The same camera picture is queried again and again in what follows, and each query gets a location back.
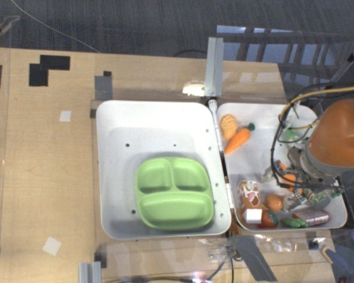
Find orange carrot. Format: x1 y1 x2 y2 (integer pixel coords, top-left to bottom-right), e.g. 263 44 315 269
224 123 255 156

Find brown and white carton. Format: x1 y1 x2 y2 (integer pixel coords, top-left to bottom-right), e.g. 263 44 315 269
237 180 264 225

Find orange round toy fruit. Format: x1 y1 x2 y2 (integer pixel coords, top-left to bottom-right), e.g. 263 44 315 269
264 193 284 212

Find red strawberry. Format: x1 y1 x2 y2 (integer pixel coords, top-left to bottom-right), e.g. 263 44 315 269
257 210 279 229

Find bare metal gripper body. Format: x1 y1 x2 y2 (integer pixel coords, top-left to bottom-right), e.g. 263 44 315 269
286 147 313 180

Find green and white can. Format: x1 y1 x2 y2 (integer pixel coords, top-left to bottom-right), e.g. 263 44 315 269
301 188 333 211

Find pale wood board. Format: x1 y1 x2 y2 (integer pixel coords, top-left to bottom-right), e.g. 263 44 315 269
93 52 348 283

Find red and white packet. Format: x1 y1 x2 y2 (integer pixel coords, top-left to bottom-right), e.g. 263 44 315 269
291 209 330 227

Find white plastic tray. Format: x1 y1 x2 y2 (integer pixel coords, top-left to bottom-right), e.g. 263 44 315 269
215 102 348 232
95 100 232 241

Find green divided plate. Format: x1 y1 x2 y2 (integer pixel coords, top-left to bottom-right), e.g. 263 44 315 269
135 156 215 231

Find silver grey can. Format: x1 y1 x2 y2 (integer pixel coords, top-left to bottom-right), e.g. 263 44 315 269
283 192 305 212

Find green and white bottle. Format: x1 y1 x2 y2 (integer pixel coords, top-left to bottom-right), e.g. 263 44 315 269
284 129 304 143

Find thin black and white rod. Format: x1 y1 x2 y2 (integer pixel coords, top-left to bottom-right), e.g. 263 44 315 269
207 98 234 215

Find tan biscuit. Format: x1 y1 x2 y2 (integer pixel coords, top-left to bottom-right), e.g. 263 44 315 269
219 114 239 140

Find green toy vegetable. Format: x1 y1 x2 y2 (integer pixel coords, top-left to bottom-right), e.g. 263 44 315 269
280 216 308 229

